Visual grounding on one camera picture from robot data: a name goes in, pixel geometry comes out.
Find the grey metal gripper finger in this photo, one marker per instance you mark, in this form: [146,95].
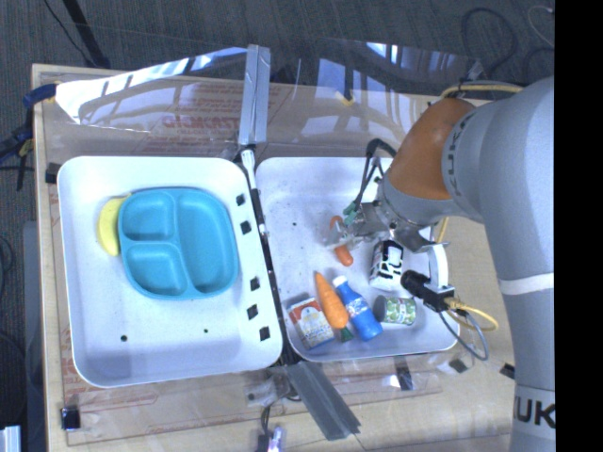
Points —
[358,244]
[337,239]

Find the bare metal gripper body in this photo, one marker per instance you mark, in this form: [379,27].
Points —
[372,219]

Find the orange sausage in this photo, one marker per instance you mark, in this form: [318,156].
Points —
[345,256]

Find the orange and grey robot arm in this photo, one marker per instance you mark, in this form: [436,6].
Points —
[513,167]

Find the white and black carton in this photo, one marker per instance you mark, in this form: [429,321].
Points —
[386,266]

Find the white plastic tray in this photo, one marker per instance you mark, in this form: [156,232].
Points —
[155,342]
[301,196]

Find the orange carrot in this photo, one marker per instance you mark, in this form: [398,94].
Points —
[330,301]

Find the blue bottle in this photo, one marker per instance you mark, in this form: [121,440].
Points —
[360,311]

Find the green can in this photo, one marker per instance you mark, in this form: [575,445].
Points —
[398,310]

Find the red white and blue carton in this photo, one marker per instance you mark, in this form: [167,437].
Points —
[311,323]

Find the blue divided plate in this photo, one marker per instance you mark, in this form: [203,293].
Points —
[188,233]

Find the yellow banana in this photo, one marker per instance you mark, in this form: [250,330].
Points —
[107,229]

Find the black cylinder on white bracket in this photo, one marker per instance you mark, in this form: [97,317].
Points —
[424,289]

